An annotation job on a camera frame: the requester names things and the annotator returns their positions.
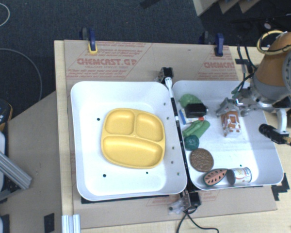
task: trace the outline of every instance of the green ball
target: green ball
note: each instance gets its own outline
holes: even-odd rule
[[[184,138],[184,147],[187,150],[196,150],[199,146],[199,139],[196,135],[190,135]]]

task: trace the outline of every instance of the black connector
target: black connector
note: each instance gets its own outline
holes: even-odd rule
[[[198,192],[190,192],[189,193],[191,206],[198,207],[201,205],[200,197]]]
[[[174,71],[172,67],[162,67],[158,76],[159,82],[165,84],[165,78],[173,78]]]
[[[207,113],[207,107],[203,103],[190,103],[184,111],[187,118],[203,117]]]
[[[259,132],[277,144],[286,144],[287,141],[284,138],[289,137],[289,133],[279,133],[273,126],[265,123],[260,125]]]

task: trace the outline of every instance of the small black object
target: small black object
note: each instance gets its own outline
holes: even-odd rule
[[[201,205],[200,197],[198,192],[191,192],[189,193],[191,205],[194,207],[198,207]]]
[[[55,214],[44,216],[44,233],[51,233],[55,230]]]
[[[88,30],[87,28],[83,27],[81,28],[79,32],[79,38],[80,40],[88,41]]]
[[[184,111],[187,118],[203,117],[207,113],[207,107],[203,103],[190,103]]]
[[[260,125],[259,132],[277,144],[286,144],[287,141],[284,139],[284,137],[289,136],[289,133],[279,133],[273,126],[267,125],[265,123]]]
[[[290,189],[286,173],[281,181],[281,185],[272,185],[272,191],[275,201],[279,201],[279,193],[288,192]]]
[[[248,60],[241,60],[241,59],[235,59],[236,64],[238,65],[246,65],[247,71],[251,74],[253,73],[253,68],[250,65],[250,62]]]
[[[10,233],[10,215],[6,214],[1,216],[3,222],[3,233]]]
[[[172,67],[162,67],[159,73],[159,82],[162,84],[165,84],[165,78],[173,78],[174,77],[174,71]]]

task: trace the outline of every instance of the metal rod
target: metal rod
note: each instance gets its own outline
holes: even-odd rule
[[[28,189],[32,178],[0,151],[0,171],[22,189]]]

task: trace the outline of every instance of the gray carpet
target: gray carpet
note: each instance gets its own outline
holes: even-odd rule
[[[226,45],[253,46],[261,23],[231,21],[291,13],[291,0],[262,0],[247,13],[236,5],[222,14],[214,4],[196,15],[192,0],[0,0],[11,11],[0,27],[0,48],[27,55],[41,72],[42,97],[55,90],[53,41],[78,39],[81,27],[93,27],[97,40],[197,44],[204,31],[214,41],[222,33]],[[7,16],[0,6],[0,23]],[[281,18],[291,30],[291,17]],[[23,56],[0,51],[0,97],[10,102],[14,116],[39,99],[39,78]]]

